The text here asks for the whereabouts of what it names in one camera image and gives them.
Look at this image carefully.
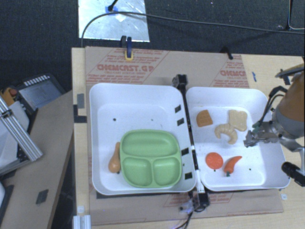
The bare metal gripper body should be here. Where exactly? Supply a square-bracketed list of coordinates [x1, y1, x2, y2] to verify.
[255, 122, 305, 153]

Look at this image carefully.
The pale toy bread slice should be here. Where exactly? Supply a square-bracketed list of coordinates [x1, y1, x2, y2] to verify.
[228, 109, 248, 132]

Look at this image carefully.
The pale toy croissant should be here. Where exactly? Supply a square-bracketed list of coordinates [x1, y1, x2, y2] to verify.
[214, 123, 238, 145]

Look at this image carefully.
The orange toy carrot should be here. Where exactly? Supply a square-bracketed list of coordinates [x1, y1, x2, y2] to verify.
[223, 155, 243, 177]

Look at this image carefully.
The white plastic tray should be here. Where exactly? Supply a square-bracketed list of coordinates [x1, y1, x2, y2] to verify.
[89, 82, 198, 196]
[185, 86, 292, 192]

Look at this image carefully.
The orange round toy fruit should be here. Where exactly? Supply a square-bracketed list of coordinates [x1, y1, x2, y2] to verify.
[205, 152, 224, 170]

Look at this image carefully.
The orange toy bread slice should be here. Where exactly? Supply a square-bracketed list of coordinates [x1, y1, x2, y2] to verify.
[196, 109, 214, 128]

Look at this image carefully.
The thin black and white rod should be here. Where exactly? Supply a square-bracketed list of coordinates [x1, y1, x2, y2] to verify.
[180, 84, 200, 193]

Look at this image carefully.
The green divided plate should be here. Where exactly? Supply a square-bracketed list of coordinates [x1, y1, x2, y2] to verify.
[119, 129, 183, 189]

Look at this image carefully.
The brown cardboard board red print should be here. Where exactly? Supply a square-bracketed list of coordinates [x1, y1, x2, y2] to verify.
[84, 46, 285, 226]

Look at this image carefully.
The brown toy pear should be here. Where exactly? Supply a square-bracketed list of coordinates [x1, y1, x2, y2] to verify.
[108, 141, 122, 174]

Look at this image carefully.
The black cylinder on white bracket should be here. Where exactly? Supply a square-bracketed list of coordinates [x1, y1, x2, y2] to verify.
[281, 161, 305, 187]

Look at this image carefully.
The black block with thin wires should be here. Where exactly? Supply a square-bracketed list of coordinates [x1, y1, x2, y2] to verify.
[190, 190, 211, 212]
[172, 73, 189, 89]

